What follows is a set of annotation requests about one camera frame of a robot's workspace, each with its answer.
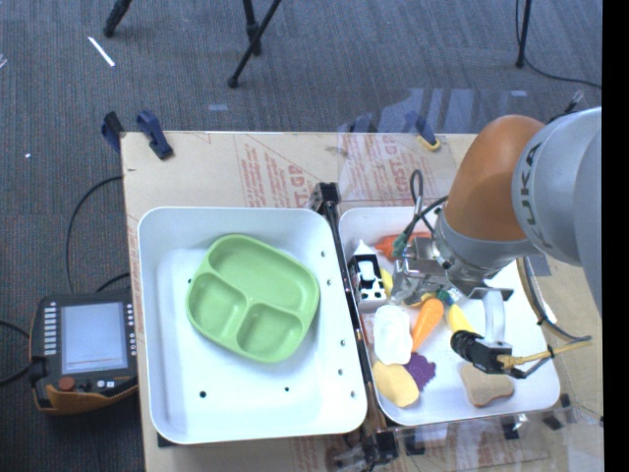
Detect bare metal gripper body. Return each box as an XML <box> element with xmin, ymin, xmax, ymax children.
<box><xmin>402</xmin><ymin>236</ymin><xmax>476</xmax><ymax>297</ymax></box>

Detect orange carrot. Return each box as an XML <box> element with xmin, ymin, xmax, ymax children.
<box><xmin>410</xmin><ymin>296</ymin><xmax>446</xmax><ymax>354</ymax></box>

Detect white and black carton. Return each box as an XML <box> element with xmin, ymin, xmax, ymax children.
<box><xmin>347</xmin><ymin>239</ymin><xmax>389</xmax><ymax>315</ymax></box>

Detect yellow corn cob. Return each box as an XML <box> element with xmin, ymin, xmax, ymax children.
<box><xmin>436</xmin><ymin>287</ymin><xmax>486</xmax><ymax>339</ymax></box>

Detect white lumpy toy food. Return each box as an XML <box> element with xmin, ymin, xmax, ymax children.
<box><xmin>372</xmin><ymin>304</ymin><xmax>415</xmax><ymax>367</ymax></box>

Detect purple grapes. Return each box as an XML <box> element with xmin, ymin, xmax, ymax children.
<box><xmin>403</xmin><ymin>351</ymin><xmax>437</xmax><ymax>391</ymax></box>

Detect yellow lumpy toy food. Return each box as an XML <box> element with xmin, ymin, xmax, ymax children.
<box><xmin>372</xmin><ymin>360</ymin><xmax>421</xmax><ymax>409</ymax></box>

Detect brown bread slice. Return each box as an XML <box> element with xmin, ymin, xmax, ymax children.
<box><xmin>458</xmin><ymin>361</ymin><xmax>516</xmax><ymax>409</ymax></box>

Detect white plastic tray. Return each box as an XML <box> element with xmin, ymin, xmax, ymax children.
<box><xmin>338</xmin><ymin>206</ymin><xmax>562</xmax><ymax>428</ymax></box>
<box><xmin>137</xmin><ymin>206</ymin><xmax>370</xmax><ymax>445</ymax></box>

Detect green divided plate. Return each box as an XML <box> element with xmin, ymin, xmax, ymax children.
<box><xmin>185</xmin><ymin>233</ymin><xmax>321</xmax><ymax>365</ymax></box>

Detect brown cardboard board red print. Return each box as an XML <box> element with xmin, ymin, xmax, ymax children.
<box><xmin>120</xmin><ymin>131</ymin><xmax>603</xmax><ymax>472</ymax></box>

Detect black tripod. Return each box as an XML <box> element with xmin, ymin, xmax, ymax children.
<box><xmin>102</xmin><ymin>0</ymin><xmax>296</xmax><ymax>89</ymax></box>

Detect black cylinder on white bracket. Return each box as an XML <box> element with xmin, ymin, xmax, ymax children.
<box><xmin>450</xmin><ymin>286</ymin><xmax>515</xmax><ymax>376</ymax></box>

